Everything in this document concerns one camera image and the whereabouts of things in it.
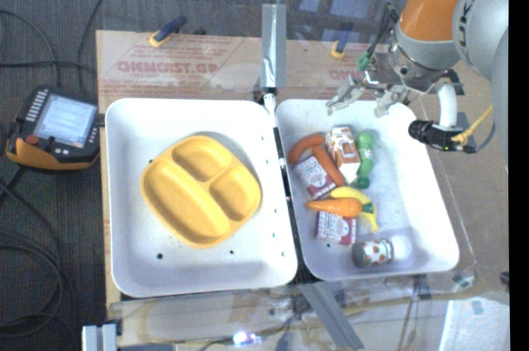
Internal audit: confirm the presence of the orange sausage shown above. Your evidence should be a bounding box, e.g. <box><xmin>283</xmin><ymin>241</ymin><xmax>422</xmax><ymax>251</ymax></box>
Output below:
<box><xmin>311</xmin><ymin>145</ymin><xmax>346</xmax><ymax>188</ymax></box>
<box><xmin>286</xmin><ymin>133</ymin><xmax>326</xmax><ymax>166</ymax></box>

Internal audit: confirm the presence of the purple and white carton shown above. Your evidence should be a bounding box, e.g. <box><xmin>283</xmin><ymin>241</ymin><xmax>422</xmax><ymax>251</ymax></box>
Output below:
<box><xmin>313</xmin><ymin>210</ymin><xmax>358</xmax><ymax>247</ymax></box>

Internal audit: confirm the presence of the white plastic tray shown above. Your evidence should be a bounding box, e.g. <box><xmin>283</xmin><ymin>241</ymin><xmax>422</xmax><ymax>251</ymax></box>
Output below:
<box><xmin>274</xmin><ymin>97</ymin><xmax>461</xmax><ymax>282</ymax></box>
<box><xmin>104</xmin><ymin>97</ymin><xmax>299</xmax><ymax>299</ymax></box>

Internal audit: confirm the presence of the green bottle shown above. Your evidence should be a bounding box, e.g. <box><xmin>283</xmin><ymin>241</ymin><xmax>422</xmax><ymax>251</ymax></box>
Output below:
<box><xmin>354</xmin><ymin>130</ymin><xmax>377</xmax><ymax>191</ymax></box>

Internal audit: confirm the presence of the brown cardboard board red print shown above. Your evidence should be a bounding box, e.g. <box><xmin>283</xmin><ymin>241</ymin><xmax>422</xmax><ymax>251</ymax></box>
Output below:
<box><xmin>95</xmin><ymin>29</ymin><xmax>476</xmax><ymax>347</ymax></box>

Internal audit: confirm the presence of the orange carrot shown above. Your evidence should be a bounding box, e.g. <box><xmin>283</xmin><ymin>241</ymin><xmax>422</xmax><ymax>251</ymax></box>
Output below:
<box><xmin>305</xmin><ymin>197</ymin><xmax>375</xmax><ymax>219</ymax></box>

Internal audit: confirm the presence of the red and white packet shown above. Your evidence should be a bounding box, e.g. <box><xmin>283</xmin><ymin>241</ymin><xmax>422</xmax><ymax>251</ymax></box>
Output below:
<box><xmin>292</xmin><ymin>154</ymin><xmax>337</xmax><ymax>201</ymax></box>

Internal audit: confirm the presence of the white and orange carton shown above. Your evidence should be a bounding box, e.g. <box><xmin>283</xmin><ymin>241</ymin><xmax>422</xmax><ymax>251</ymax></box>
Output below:
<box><xmin>324</xmin><ymin>126</ymin><xmax>362</xmax><ymax>185</ymax></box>

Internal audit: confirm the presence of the yellow divided plate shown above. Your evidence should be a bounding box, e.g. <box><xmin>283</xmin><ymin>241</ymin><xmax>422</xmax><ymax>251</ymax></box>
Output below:
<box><xmin>140</xmin><ymin>134</ymin><xmax>264</xmax><ymax>249</ymax></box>

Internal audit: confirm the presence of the yellow banana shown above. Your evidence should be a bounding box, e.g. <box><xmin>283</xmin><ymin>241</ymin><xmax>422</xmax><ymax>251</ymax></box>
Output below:
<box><xmin>329</xmin><ymin>185</ymin><xmax>381</xmax><ymax>234</ymax></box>

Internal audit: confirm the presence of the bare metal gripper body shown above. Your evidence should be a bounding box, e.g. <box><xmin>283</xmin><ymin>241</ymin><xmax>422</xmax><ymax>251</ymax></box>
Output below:
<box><xmin>360</xmin><ymin>51</ymin><xmax>446</xmax><ymax>95</ymax></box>

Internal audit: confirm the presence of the black cylinder on white bracket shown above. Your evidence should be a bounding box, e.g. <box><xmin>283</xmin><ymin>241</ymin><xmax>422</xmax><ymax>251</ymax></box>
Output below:
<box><xmin>407</xmin><ymin>83</ymin><xmax>466</xmax><ymax>153</ymax></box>

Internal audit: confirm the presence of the strawberry print can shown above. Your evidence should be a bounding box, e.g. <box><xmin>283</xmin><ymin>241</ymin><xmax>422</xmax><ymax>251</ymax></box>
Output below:
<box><xmin>350</xmin><ymin>237</ymin><xmax>395</xmax><ymax>269</ymax></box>

